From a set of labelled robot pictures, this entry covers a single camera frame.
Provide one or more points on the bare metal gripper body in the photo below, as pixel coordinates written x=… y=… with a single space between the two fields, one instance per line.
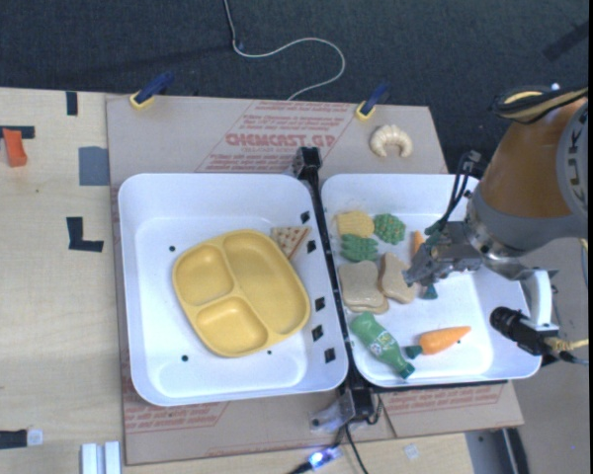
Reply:
x=457 y=252

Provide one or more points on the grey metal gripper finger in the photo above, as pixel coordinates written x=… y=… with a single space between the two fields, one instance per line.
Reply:
x=418 y=260
x=421 y=277

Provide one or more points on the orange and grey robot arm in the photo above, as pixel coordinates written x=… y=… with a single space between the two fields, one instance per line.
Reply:
x=524 y=181

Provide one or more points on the beige bread slice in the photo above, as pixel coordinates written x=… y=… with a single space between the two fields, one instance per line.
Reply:
x=393 y=279
x=360 y=288

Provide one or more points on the green broccoli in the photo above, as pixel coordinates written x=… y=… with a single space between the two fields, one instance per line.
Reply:
x=389 y=228

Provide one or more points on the white plastic tray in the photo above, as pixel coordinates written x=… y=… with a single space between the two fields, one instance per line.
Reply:
x=469 y=309
x=153 y=274

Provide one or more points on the green pea pods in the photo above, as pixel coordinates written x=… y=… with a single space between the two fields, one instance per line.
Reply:
x=359 y=248

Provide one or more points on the large orange carrot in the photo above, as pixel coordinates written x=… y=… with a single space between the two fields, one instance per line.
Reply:
x=442 y=339

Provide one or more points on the yellow corn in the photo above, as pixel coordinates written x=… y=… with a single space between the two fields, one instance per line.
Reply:
x=354 y=223

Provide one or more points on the green plastic bottle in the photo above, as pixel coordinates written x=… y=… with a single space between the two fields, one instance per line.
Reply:
x=379 y=342

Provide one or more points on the thin black rod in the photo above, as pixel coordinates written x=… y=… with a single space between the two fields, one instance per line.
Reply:
x=332 y=269

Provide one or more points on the cream croissant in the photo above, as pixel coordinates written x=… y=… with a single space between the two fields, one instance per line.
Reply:
x=390 y=138

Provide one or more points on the tan triangular pizza slice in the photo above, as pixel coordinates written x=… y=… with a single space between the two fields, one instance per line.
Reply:
x=290 y=239

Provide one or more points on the yellow divided plate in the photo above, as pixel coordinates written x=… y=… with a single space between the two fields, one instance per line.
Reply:
x=239 y=292

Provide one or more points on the brown cardboard board red print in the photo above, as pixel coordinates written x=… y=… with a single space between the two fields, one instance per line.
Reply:
x=188 y=136

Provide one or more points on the orange block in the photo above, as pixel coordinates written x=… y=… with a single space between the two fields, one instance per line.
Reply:
x=15 y=148

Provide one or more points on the black cylinder on white bracket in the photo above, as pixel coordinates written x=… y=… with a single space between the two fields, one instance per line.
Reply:
x=519 y=328

